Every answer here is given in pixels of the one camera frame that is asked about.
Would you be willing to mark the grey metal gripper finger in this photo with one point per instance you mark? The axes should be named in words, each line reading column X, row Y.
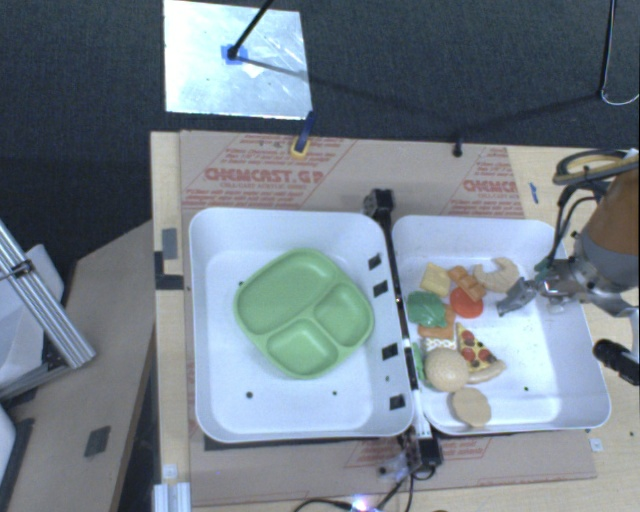
column 524, row 287
column 510, row 304

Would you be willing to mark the black cylinder on white bracket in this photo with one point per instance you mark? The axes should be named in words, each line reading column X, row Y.
column 616, row 357

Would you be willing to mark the brown cardboard board red print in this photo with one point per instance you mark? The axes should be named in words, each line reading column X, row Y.
column 300, row 170

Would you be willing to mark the red toy tomato slice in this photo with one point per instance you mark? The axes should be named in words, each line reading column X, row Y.
column 466, row 305

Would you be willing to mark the green divided plate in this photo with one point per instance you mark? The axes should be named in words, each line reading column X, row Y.
column 290, row 300

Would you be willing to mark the beige toy bread bun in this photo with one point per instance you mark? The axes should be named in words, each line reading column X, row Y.
column 446, row 370

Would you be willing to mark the thin black and white rod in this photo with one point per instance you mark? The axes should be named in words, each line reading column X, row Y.
column 395, row 270

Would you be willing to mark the beige toy croissant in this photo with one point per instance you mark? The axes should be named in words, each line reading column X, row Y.
column 495, row 280

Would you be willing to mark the orange toy biscuit bar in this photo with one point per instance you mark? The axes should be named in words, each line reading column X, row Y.
column 467, row 282

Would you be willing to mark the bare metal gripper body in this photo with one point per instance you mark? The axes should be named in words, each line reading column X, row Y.
column 567, row 282

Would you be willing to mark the toy pizza slice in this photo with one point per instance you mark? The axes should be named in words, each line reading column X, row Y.
column 477, row 352

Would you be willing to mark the white patterned toy piece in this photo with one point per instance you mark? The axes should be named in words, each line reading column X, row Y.
column 439, row 343

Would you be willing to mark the orange toy cracker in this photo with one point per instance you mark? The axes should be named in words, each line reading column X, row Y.
column 440, row 331

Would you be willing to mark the green toy leaf strip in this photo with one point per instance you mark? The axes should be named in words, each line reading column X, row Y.
column 419, row 362

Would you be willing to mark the green toy lettuce leaf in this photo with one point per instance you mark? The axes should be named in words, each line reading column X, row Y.
column 426, row 309

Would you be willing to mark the white plastic tray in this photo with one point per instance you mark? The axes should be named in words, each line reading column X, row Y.
column 545, row 360
column 220, row 320

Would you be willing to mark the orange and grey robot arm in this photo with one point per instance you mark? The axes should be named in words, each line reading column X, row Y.
column 615, row 225

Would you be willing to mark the beige round toy biscuit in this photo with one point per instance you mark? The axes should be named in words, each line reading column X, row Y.
column 470, row 407

